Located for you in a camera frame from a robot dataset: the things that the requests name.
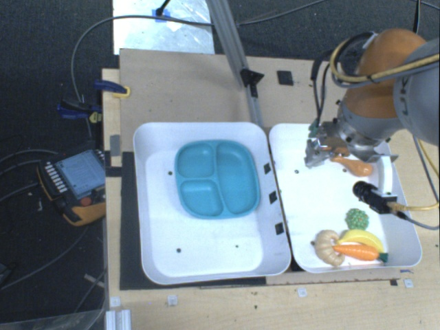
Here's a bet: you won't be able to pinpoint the blue divided plate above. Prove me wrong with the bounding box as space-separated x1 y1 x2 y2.
174 139 261 220

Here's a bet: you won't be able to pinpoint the yellow banana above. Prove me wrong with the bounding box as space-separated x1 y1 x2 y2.
336 228 385 254

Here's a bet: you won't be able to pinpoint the orange chicken drumstick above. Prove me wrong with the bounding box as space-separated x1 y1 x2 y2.
331 154 374 178

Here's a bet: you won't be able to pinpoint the green grapes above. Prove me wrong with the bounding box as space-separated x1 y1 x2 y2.
344 208 371 231

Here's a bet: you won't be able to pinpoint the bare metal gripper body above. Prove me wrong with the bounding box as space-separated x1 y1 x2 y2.
316 121 383 162

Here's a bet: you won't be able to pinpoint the beige croissant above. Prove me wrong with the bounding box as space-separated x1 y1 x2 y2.
314 229 346 267

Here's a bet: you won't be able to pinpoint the black cylinder on white bracket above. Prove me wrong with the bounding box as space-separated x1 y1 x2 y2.
352 154 400 215

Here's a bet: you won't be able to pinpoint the white plastic tray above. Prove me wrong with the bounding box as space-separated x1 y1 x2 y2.
268 122 424 274
132 121 293 286

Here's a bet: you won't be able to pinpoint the brown cardboard board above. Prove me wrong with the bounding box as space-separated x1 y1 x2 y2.
118 47 402 291

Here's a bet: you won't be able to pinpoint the orange carrot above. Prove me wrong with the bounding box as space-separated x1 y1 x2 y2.
332 243 390 264

